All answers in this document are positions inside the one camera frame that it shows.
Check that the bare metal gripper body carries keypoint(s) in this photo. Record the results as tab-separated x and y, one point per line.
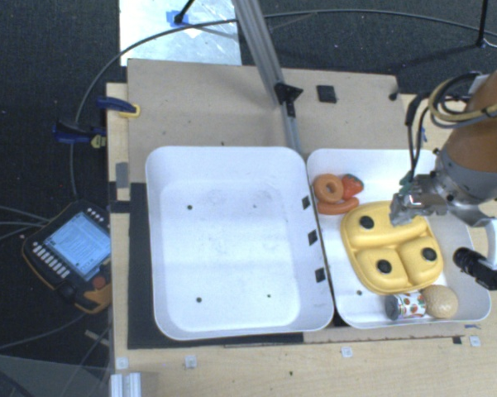
430	199

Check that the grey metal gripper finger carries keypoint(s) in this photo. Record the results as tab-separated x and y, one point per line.
409	218
396	216

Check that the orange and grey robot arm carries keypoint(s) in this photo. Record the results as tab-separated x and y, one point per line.
479	139

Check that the yellow divided plate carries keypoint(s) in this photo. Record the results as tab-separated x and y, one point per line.
376	238

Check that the white plastic tray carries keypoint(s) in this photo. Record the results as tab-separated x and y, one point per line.
231	246
380	168

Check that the red strawberry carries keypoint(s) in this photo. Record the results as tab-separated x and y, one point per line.
353	185

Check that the orange doughnut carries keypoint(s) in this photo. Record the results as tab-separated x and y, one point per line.
323	185

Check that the white can with fruit print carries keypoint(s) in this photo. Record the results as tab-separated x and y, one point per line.
409	305

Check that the brown potato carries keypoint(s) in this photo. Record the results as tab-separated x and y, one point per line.
440	301

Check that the black block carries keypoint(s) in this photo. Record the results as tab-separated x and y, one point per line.
326	94

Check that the brown cardboard board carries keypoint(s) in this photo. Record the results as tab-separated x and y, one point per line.
215	110

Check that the black cylinder on white bracket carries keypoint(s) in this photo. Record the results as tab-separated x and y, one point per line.
479	268

